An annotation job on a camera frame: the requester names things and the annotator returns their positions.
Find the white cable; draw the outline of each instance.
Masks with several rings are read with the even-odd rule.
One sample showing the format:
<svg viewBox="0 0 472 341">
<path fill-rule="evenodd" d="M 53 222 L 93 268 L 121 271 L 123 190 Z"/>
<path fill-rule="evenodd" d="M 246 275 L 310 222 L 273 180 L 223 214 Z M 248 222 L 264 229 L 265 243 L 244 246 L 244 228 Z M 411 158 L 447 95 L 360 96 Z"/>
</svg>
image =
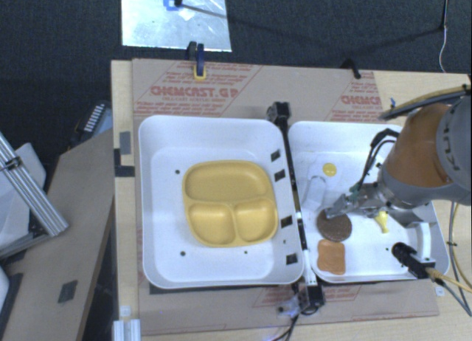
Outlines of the white cable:
<svg viewBox="0 0 472 341">
<path fill-rule="evenodd" d="M 441 70 L 444 73 L 447 73 L 444 69 L 444 66 L 443 66 L 443 52 L 444 52 L 444 49 L 445 49 L 445 44 L 446 44 L 447 35 L 448 35 L 448 25 L 447 25 L 447 22 L 446 22 L 447 17 L 448 17 L 448 6 L 449 6 L 449 0 L 445 0 L 444 1 L 444 43 L 442 44 L 441 51 L 440 51 L 440 67 L 441 67 Z"/>
</svg>

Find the yellow cable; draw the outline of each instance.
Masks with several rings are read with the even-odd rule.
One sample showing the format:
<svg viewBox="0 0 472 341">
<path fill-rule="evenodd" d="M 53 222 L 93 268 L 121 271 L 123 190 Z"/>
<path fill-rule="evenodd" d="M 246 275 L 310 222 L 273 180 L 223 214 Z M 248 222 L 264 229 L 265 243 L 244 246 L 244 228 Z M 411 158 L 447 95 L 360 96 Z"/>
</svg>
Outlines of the yellow cable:
<svg viewBox="0 0 472 341">
<path fill-rule="evenodd" d="M 439 278 L 441 280 L 446 280 L 446 281 L 456 285 L 457 287 L 460 287 L 464 291 L 469 292 L 469 293 L 472 294 L 472 289 L 470 287 L 467 287 L 466 285 L 464 285 L 460 282 L 457 282 L 456 280 L 454 280 L 452 278 L 446 277 L 444 274 L 441 274 L 441 272 L 437 271 L 436 269 L 433 269 L 432 267 L 427 267 L 426 272 L 433 279 L 438 279 Z"/>
<path fill-rule="evenodd" d="M 459 204 L 456 204 L 456 208 L 454 209 L 454 214 L 452 214 L 452 232 L 453 232 L 453 238 L 454 238 L 454 219 L 456 218 L 456 214 L 457 214 L 457 209 L 459 208 Z M 459 265 L 459 261 L 457 260 L 457 256 L 456 256 L 456 251 L 454 249 L 454 247 L 452 248 L 452 258 L 454 259 L 454 263 L 456 264 L 456 268 L 457 270 L 459 270 L 459 274 L 460 276 L 462 277 L 462 279 L 465 281 L 465 283 L 467 284 L 467 286 L 469 286 L 471 289 L 472 289 L 472 284 L 471 282 L 467 279 L 467 277 L 465 277 L 465 274 L 464 272 L 462 271 L 460 265 Z"/>
</svg>

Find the white tray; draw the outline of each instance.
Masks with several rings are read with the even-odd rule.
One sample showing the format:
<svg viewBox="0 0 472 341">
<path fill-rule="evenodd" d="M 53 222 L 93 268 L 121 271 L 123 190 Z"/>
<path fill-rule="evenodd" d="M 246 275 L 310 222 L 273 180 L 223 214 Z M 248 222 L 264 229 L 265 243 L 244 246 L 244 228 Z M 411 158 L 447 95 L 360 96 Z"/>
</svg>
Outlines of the white tray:
<svg viewBox="0 0 472 341">
<path fill-rule="evenodd" d="M 414 279 L 408 269 L 392 254 L 392 246 L 399 241 L 416 250 L 431 251 L 430 256 L 436 261 L 436 268 L 441 272 L 448 270 L 448 255 L 432 204 L 419 209 L 421 213 L 417 215 L 427 220 L 421 227 L 404 228 L 389 217 L 388 233 L 382 233 L 380 226 L 373 219 L 348 214 L 353 223 L 353 232 L 343 241 L 346 250 L 346 273 L 334 275 L 320 270 L 317 266 L 318 243 L 323 237 L 316 228 L 316 217 L 319 211 L 332 206 L 341 194 L 349 193 L 350 187 L 361 178 L 372 138 L 387 126 L 396 131 L 400 130 L 400 127 L 395 125 L 327 122 L 298 122 L 290 128 L 289 141 L 297 188 L 302 201 L 310 264 L 316 274 L 327 282 Z M 384 161 L 391 147 L 392 144 L 382 147 L 377 156 L 378 162 Z M 323 165 L 328 162 L 337 167 L 335 176 L 323 173 Z M 365 182 L 374 182 L 377 173 L 378 169 L 373 167 Z M 317 177 L 313 183 L 318 185 L 318 190 L 314 198 L 311 198 L 309 209 L 304 207 L 303 198 L 308 182 L 313 177 Z"/>
<path fill-rule="evenodd" d="M 272 162 L 275 151 L 280 157 Z M 265 120 L 158 115 L 139 127 L 139 154 L 143 267 L 152 284 L 165 289 L 286 284 L 300 277 L 304 262 L 294 199 L 283 138 L 275 125 Z M 257 163 L 271 177 L 278 229 L 260 244 L 207 247 L 190 232 L 182 179 L 194 164 L 231 159 Z M 274 174 L 280 171 L 285 171 L 285 178 L 276 181 Z M 292 225 L 282 227 L 280 220 L 289 216 Z"/>
</svg>

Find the yellow round object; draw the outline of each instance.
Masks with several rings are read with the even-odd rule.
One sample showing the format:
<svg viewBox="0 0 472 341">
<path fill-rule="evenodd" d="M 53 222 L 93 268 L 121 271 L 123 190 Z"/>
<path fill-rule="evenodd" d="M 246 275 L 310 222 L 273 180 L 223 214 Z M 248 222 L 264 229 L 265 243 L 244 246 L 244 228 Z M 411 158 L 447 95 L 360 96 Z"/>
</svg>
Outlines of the yellow round object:
<svg viewBox="0 0 472 341">
<path fill-rule="evenodd" d="M 323 165 L 323 173 L 326 174 L 328 177 L 335 176 L 336 172 L 336 166 L 332 162 L 327 162 Z"/>
</svg>

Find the wooden table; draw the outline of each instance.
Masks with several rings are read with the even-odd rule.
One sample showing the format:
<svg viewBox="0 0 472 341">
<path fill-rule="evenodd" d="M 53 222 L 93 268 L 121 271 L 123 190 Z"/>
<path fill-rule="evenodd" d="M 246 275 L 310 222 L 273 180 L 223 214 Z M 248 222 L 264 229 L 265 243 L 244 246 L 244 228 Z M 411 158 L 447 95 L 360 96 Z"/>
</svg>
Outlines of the wooden table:
<svg viewBox="0 0 472 341">
<path fill-rule="evenodd" d="M 114 148 L 119 148 L 119 133 L 133 130 L 132 63 L 112 62 L 112 100 L 114 110 Z M 422 94 L 460 86 L 468 82 L 466 75 L 374 72 L 383 108 L 390 98 L 403 103 Z M 395 120 L 399 125 L 403 120 Z M 134 153 L 121 156 L 121 165 L 134 165 Z M 115 179 L 115 206 L 117 227 L 118 292 L 120 319 L 136 319 L 139 316 L 137 282 L 135 181 L 133 177 Z M 447 235 L 450 204 L 435 202 L 443 234 Z M 471 209 L 460 207 L 455 226 L 457 256 L 466 274 L 471 275 Z M 293 340 L 468 340 L 472 334 L 472 322 L 454 299 L 446 293 L 438 297 L 439 317 L 421 317 L 371 322 L 335 323 L 297 326 Z M 143 340 L 271 340 L 284 329 L 258 328 L 238 331 L 213 331 L 191 334 L 169 334 L 143 337 Z"/>
</svg>

